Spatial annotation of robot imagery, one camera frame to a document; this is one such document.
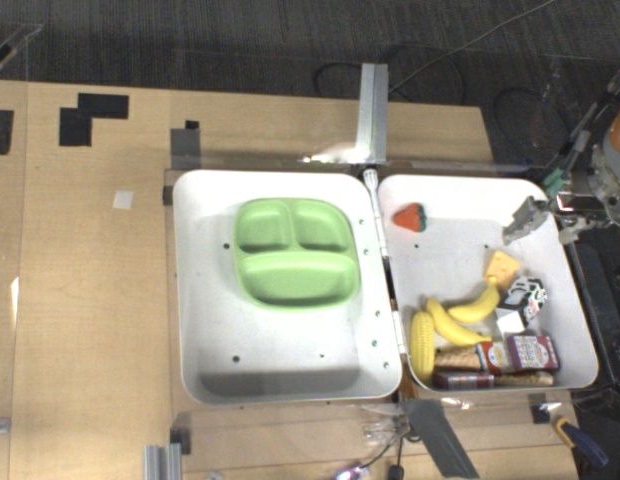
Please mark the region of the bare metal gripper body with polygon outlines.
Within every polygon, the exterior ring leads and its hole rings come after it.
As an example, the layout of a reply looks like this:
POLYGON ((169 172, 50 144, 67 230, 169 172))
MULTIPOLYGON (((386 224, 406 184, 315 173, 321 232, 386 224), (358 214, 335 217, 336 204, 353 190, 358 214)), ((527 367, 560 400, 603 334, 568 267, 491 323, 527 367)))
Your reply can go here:
POLYGON ((562 213, 620 228, 620 183, 615 177, 572 175, 559 190, 557 203, 562 213))

